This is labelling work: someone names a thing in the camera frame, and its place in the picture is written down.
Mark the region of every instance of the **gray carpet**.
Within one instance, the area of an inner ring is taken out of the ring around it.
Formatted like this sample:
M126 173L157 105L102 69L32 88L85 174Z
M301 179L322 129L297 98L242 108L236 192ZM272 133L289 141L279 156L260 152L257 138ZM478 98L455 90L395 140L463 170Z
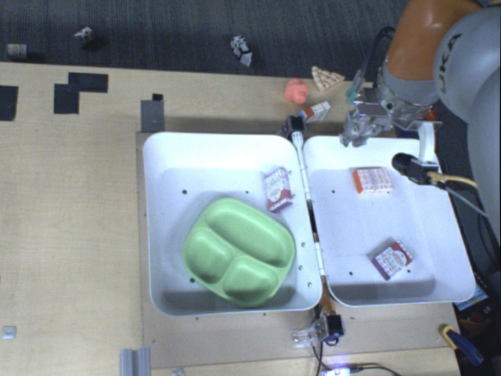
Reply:
M375 34L396 25L407 2L0 0L0 57L7 60L7 43L23 43L31 60L46 63L283 77L309 77L317 65L351 78ZM72 35L84 26L99 40L82 50ZM254 51L251 68L229 47L237 34Z

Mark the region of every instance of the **black square marker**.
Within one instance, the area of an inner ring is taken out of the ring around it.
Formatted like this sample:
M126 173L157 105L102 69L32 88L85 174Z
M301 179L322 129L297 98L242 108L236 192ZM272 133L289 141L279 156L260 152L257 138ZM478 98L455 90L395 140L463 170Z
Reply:
M108 74L70 72L68 84L72 92L108 92Z
M13 121L16 117L17 86L0 86L0 121Z
M54 84L54 114L78 114L78 92L66 84Z

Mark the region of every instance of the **blue object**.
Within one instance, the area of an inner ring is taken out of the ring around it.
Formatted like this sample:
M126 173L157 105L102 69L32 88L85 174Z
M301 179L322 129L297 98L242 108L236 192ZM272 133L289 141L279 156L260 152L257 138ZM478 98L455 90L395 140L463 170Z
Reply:
M461 351L464 355L467 356L468 360L475 367L484 362L484 357L478 351L477 347L475 347L471 342L463 337L461 334L456 333L453 330L447 331L447 337L451 339L451 341L457 345L459 351Z

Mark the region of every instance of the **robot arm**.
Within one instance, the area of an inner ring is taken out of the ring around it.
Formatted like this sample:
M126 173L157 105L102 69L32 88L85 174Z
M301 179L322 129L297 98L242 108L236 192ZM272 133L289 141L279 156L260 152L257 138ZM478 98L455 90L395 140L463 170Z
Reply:
M410 0L377 87L360 91L341 134L345 146L360 146L391 126L417 131L441 99L468 123L472 171L498 241L500 23L501 7L477 0Z

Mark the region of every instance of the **dark floor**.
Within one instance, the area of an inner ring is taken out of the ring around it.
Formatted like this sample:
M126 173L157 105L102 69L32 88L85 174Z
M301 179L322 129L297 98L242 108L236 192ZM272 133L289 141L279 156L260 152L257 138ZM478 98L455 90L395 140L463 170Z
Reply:
M492 0L479 1L486 5ZM384 26L396 26L407 2L0 0L0 60L9 60L5 53L8 43L20 43L27 45L29 60L39 63L288 78L309 78L311 67L316 65L351 79L376 33ZM94 29L98 39L88 49L81 49L73 34L86 26ZM253 49L250 68L238 63L230 49L231 37L238 34ZM369 80L374 79L386 49L387 43L381 44L369 67ZM445 122L437 135L442 167L471 177L464 160L467 126L441 105L438 112ZM488 231L461 203L455 201L455 205L474 268L488 281L496 277L483 248ZM490 293L499 297L499 289ZM499 298L492 307L499 319ZM475 342L490 349L486 356L501 354L500 334L499 328L492 327L490 334ZM464 375L489 376L491 370L462 365Z

